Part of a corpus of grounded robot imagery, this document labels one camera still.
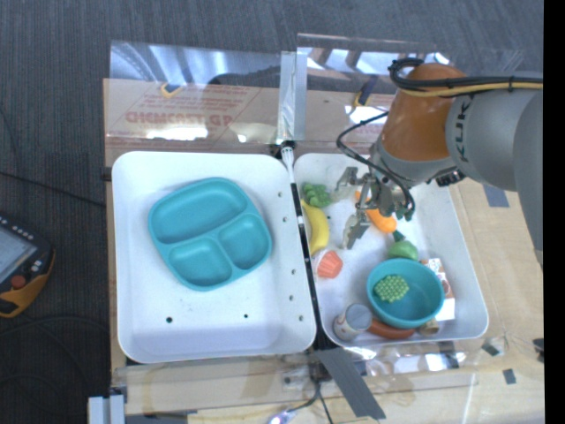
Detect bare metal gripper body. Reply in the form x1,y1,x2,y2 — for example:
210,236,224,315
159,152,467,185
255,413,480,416
357,172,415,221

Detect orange carrot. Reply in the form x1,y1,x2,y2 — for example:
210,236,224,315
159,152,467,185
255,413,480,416
355,191,398,234

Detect green grapes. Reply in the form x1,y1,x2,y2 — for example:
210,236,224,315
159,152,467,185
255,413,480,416
301,182,333,208

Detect yellow banana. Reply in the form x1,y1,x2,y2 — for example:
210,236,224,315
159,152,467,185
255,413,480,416
300,199,331,258

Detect orange fluted toy cake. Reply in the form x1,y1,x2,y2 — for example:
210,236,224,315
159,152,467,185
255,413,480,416
316,249,344,279

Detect green toy fruit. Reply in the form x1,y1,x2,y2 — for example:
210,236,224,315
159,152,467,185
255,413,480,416
388,238,419,262

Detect green peas cluster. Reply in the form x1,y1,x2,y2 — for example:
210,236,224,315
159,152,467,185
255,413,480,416
373,274,411,304

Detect white plastic tray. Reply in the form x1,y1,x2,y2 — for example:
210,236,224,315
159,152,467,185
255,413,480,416
292,152,490,349
110,150,318,365

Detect small white can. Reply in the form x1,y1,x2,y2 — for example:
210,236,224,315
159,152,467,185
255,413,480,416
333,303,374,342

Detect blue bowl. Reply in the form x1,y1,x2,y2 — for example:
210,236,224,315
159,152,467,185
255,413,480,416
365,257,446,329

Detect orange sausage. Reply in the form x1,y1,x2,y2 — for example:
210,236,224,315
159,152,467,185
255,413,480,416
368,319,416,341

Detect brown cardboard board red print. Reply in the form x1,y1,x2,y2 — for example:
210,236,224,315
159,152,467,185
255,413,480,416
103,77,545,414

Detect blue divided plate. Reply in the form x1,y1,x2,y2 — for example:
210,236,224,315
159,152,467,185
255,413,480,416
147,177,273,292

